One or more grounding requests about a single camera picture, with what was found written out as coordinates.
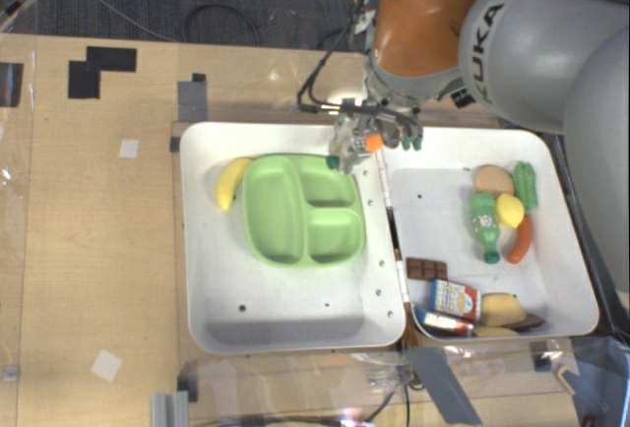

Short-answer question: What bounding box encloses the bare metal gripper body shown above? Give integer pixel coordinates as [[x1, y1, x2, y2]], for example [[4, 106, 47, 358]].
[[343, 83, 424, 145]]

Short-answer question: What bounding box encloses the orange carrot with green top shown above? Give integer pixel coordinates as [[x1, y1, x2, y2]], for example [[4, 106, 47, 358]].
[[325, 133, 385, 170]]

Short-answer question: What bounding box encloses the green divided plate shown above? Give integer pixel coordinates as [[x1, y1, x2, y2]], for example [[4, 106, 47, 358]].
[[241, 153, 367, 269]]

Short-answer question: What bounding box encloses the white plastic tray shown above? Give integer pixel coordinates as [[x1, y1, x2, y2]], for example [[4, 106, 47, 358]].
[[179, 121, 408, 356], [381, 126, 600, 343]]

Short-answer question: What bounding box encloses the yellow banana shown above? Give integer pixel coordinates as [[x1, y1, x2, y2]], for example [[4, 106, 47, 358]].
[[216, 156, 255, 212]]

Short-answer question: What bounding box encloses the tan egg-shaped bread roll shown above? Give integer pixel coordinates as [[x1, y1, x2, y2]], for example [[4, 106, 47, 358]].
[[473, 163, 516, 198]]

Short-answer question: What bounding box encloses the brown chocolate bar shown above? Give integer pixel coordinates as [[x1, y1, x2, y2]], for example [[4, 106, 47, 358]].
[[406, 257, 449, 281]]

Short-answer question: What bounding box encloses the green bottle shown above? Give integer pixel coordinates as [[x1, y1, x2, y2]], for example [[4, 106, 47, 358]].
[[469, 192, 503, 266]]

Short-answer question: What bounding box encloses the green vegetable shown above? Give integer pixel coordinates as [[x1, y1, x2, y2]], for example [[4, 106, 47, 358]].
[[512, 160, 539, 212]]

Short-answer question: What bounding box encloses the yellow lemon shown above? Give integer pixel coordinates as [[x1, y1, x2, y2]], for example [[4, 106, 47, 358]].
[[494, 193, 527, 228]]

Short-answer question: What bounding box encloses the white and red carton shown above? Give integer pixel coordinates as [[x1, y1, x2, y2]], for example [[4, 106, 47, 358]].
[[428, 277, 482, 323]]

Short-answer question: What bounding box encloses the orange sausage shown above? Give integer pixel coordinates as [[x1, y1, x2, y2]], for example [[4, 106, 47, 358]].
[[506, 214, 535, 266]]

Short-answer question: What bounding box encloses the blue and red packet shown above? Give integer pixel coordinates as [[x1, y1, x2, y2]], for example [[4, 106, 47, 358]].
[[413, 306, 475, 337]]

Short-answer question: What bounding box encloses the tan flat bread slice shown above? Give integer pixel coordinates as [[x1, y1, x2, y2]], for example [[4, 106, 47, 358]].
[[472, 325, 521, 338]]

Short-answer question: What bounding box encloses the brown flat biscuit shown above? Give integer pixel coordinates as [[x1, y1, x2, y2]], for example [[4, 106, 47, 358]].
[[509, 313, 547, 333]]

